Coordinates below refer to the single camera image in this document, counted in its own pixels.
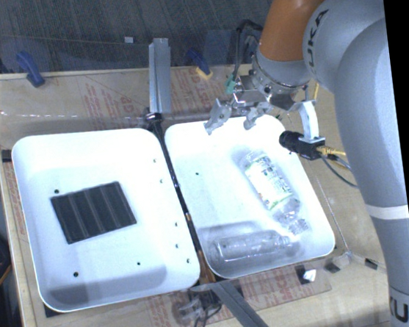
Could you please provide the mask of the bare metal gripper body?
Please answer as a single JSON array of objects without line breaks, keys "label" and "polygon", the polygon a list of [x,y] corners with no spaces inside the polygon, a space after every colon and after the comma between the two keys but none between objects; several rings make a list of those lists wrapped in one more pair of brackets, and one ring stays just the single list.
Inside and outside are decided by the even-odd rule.
[{"label": "bare metal gripper body", "polygon": [[235,79],[234,100],[237,108],[258,108],[270,111],[274,108],[290,110],[294,104],[294,87],[283,85],[261,71],[241,75]]}]

